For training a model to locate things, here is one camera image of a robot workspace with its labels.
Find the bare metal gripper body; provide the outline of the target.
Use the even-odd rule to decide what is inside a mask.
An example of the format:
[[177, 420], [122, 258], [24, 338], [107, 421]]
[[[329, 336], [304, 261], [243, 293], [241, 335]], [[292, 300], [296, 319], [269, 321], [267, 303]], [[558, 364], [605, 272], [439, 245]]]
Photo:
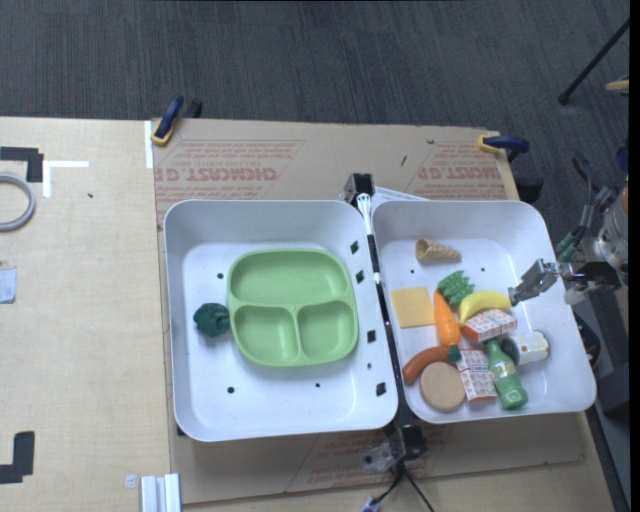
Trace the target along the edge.
[[627, 234], [613, 224], [604, 224], [596, 235], [582, 228], [558, 244], [562, 277], [578, 288], [603, 285], [612, 289], [628, 285]]

